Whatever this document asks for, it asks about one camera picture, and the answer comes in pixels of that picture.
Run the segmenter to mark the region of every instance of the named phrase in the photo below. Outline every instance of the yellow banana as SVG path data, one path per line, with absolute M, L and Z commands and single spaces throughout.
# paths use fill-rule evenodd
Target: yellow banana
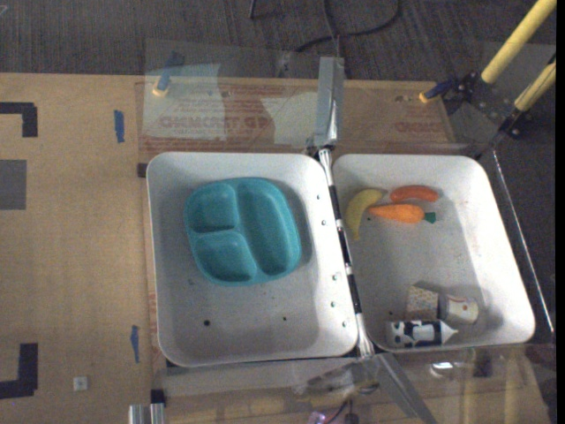
M 351 230 L 354 240 L 359 240 L 359 226 L 363 212 L 375 204 L 383 196 L 380 190 L 367 188 L 357 193 L 347 204 L 345 209 L 345 224 Z

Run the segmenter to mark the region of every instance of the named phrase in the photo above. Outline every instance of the cylindrical container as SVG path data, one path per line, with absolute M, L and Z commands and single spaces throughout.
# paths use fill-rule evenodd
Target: cylindrical container
M 440 319 L 449 325 L 472 325 L 478 319 L 478 303 L 472 297 L 442 295 Z
M 455 333 L 442 321 L 387 322 L 387 343 L 395 348 L 445 344 Z

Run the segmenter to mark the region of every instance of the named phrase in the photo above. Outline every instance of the dark floor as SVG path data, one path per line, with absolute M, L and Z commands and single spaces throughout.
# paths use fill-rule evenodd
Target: dark floor
M 491 51 L 512 33 L 537 0 L 399 0 L 395 21 L 376 34 L 346 39 L 343 52 L 353 79 L 445 80 L 480 70 Z M 255 49 L 294 49 L 325 36 L 322 0 L 0 0 L 0 72 L 141 74 L 147 47 L 158 41 L 199 42 Z M 393 0 L 329 0 L 339 33 L 365 30 L 392 14 Z M 531 39 L 520 71 L 549 60 L 556 45 L 556 15 Z M 334 52 L 331 43 L 312 52 Z M 520 80 L 528 82 L 523 74 Z M 533 108 L 522 137 L 505 140 L 497 155 L 512 202 L 501 212 L 529 249 L 513 244 L 524 265 L 539 322 L 536 338 L 553 341 L 555 324 L 555 96 L 550 90 Z M 493 158 L 485 159 L 495 169 Z M 504 184 L 494 184 L 501 193 Z

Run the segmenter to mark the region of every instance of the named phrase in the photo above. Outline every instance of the small white square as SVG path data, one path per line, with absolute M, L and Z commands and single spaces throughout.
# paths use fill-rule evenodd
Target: small white square
M 88 377 L 74 377 L 72 379 L 72 388 L 75 391 L 88 390 Z

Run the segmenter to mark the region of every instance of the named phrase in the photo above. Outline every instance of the wire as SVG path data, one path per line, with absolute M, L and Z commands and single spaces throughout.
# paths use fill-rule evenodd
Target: wire
M 330 422 L 334 422 L 335 419 L 342 413 L 342 411 L 345 409 L 345 407 L 347 406 L 347 404 L 349 402 L 350 402 L 349 400 L 346 400 L 345 402 L 343 402 L 342 406 L 340 406 L 332 416 L 330 416 L 329 418 L 326 418 L 326 420 L 324 420 L 324 424 L 330 424 Z
M 321 44 L 323 42 L 333 41 L 334 44 L 335 44 L 335 50 L 336 50 L 336 52 L 339 56 L 340 50 L 341 50 L 341 40 L 342 39 L 351 38 L 351 37 L 354 37 L 354 36 L 362 36 L 362 35 L 366 35 L 366 34 L 374 34 L 374 33 L 378 32 L 379 30 L 383 29 L 384 27 L 387 27 L 394 19 L 396 19 L 396 16 L 400 12 L 400 2 L 399 2 L 399 0 L 394 0 L 393 5 L 394 5 L 394 10 L 393 10 L 392 15 L 388 19 L 386 19 L 384 22 L 381 22 L 380 24 L 373 26 L 371 28 L 368 28 L 366 30 L 360 30 L 360 31 L 357 31 L 357 32 L 349 32 L 349 33 L 340 34 L 335 29 L 334 16 L 332 15 L 331 5 L 329 3 L 329 0 L 324 0 L 324 19 L 326 20 L 326 26 L 328 27 L 328 31 L 329 31 L 330 35 L 329 36 L 322 36 L 321 38 L 316 38 L 316 39 L 313 39 L 309 42 L 306 42 L 306 43 L 296 47 L 294 49 L 294 51 L 295 52 L 303 52 L 303 51 L 308 50 L 311 47 L 315 46 L 316 44 Z

